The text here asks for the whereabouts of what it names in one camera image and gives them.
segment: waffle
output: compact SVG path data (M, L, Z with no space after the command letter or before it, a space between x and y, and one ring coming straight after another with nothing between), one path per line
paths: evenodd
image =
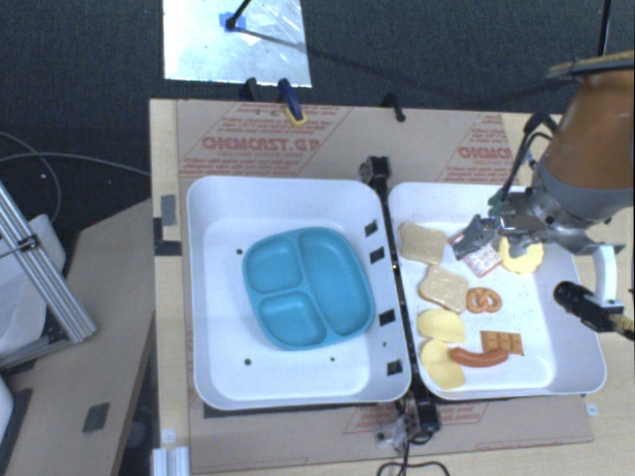
M503 349L509 354L520 354L523 352L523 341L520 333L507 333L505 331L481 331L480 340L483 344L483 352L493 349Z

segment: bread slice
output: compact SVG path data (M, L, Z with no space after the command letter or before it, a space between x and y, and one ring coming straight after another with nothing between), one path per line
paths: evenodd
M444 259L447 236L438 229L427 229L414 222L404 222L399 228L401 255L405 259L438 265Z
M449 272L441 265L430 266L426 278L419 285L419 295L455 313L465 310L467 279Z

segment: blue divided plate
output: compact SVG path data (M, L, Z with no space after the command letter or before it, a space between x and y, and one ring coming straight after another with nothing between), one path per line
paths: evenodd
M297 229L260 240L245 253L242 270L262 330L285 349L352 338L375 314L357 256L331 229Z

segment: black pole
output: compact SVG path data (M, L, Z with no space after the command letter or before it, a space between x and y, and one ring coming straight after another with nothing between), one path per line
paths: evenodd
M608 39L608 20L611 13L611 0L604 0L602 11L602 25L599 30L599 44L597 45L597 55L603 57L606 54L606 42Z
M236 22L238 21L238 18L240 18L240 15L247 8L251 1L252 0L244 0L240 4L240 7L238 7L238 10L234 13L234 15L225 22L225 28L227 30L234 30L236 28Z

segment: toy sausage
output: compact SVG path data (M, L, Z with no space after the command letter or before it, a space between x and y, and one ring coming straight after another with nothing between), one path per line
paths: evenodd
M460 347L454 347L449 351L449 357L465 367L492 367L507 360L509 353L503 349L493 349L486 353L471 353Z

